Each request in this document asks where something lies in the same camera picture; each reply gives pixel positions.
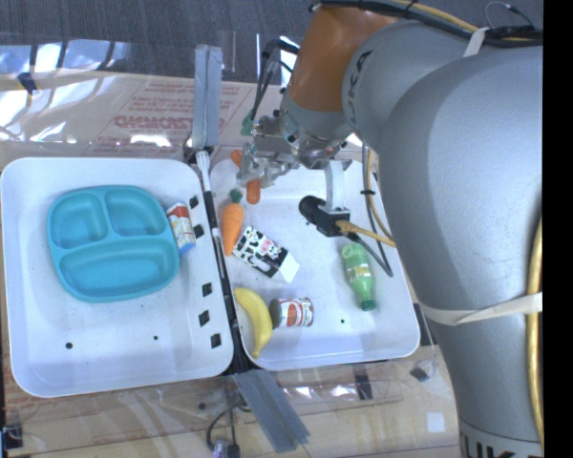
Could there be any orange carrot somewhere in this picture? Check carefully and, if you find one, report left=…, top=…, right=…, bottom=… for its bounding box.
left=220, top=188, right=245, bottom=258

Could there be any red and white carton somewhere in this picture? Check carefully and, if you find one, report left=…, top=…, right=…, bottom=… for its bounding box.
left=165, top=201, right=198, bottom=258

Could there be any yellow banana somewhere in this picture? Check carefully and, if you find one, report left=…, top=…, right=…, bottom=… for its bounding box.
left=233, top=286, right=274, bottom=360

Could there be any red and white can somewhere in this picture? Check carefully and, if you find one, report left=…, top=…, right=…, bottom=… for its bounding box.
left=267, top=297, right=315, bottom=330

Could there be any blue divided plate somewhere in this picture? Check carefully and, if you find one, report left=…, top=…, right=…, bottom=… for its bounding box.
left=46, top=184, right=181, bottom=303

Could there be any black cylinder on white bracket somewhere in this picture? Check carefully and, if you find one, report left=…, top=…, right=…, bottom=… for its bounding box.
left=298, top=158, right=352, bottom=239

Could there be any white plastic tray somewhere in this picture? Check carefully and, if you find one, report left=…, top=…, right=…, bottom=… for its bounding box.
left=208, top=153, right=422, bottom=372
left=0, top=156, right=235, bottom=399

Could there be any black and white cow-print carton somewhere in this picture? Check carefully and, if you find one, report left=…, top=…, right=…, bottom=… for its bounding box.
left=231, top=225, right=301, bottom=284

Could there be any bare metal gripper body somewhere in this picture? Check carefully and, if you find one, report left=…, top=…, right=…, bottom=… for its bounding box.
left=250, top=114, right=355, bottom=171

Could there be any green plastic bottle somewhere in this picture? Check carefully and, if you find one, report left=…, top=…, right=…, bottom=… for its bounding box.
left=340, top=242, right=378, bottom=312

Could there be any brown cardboard board red print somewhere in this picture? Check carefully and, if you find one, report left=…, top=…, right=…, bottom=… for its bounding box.
left=0, top=69, right=460, bottom=458

